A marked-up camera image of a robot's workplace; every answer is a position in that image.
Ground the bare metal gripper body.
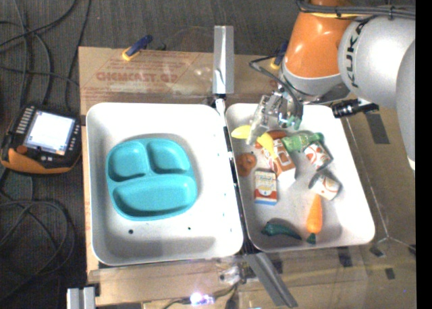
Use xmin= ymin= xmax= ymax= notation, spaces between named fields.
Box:
xmin=252 ymin=88 xmax=295 ymax=128

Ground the yellow banana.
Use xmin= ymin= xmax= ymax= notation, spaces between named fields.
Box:
xmin=231 ymin=124 xmax=275 ymax=157

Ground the brown biscuit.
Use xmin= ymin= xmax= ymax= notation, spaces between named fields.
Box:
xmin=236 ymin=152 xmax=257 ymax=177

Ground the orange and white carton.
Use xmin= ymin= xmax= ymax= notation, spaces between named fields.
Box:
xmin=258 ymin=138 xmax=296 ymax=177

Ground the green plastic bottle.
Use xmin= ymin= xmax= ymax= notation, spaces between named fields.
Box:
xmin=281 ymin=132 xmax=325 ymax=152

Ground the white red and blue carton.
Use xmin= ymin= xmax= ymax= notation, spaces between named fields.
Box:
xmin=253 ymin=169 xmax=279 ymax=206

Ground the white plastic tray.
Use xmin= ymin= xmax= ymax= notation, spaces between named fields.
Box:
xmin=225 ymin=103 xmax=377 ymax=254
xmin=85 ymin=101 xmax=244 ymax=267

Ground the white and orange can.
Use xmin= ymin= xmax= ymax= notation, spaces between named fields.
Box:
xmin=308 ymin=172 xmax=342 ymax=201
xmin=302 ymin=141 xmax=334 ymax=171

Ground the dark green pepper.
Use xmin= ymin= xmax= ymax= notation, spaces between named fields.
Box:
xmin=261 ymin=221 xmax=302 ymax=241

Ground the orange carrot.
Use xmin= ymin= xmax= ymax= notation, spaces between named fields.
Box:
xmin=305 ymin=194 xmax=324 ymax=245

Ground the blue divided plate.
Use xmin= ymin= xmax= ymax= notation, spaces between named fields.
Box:
xmin=105 ymin=138 xmax=198 ymax=221

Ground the brown cardboard board red print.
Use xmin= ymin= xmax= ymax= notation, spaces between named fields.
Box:
xmin=78 ymin=46 xmax=416 ymax=306

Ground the black cylinder on white bracket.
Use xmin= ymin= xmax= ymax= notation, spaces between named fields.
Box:
xmin=331 ymin=97 xmax=379 ymax=119

